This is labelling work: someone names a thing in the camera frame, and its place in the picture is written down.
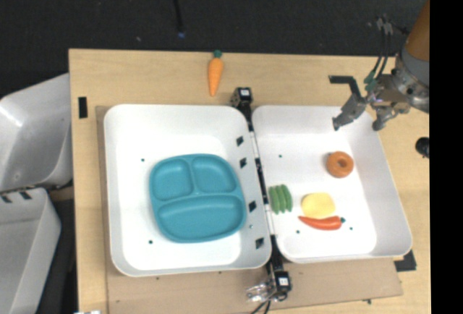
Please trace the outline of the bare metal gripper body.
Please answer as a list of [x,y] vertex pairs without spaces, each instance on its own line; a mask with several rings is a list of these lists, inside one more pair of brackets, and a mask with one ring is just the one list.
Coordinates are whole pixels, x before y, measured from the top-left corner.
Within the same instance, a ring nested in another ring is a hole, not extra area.
[[376,109],[405,114],[411,108],[429,113],[429,89],[406,69],[393,68],[389,74],[365,78],[367,101]]

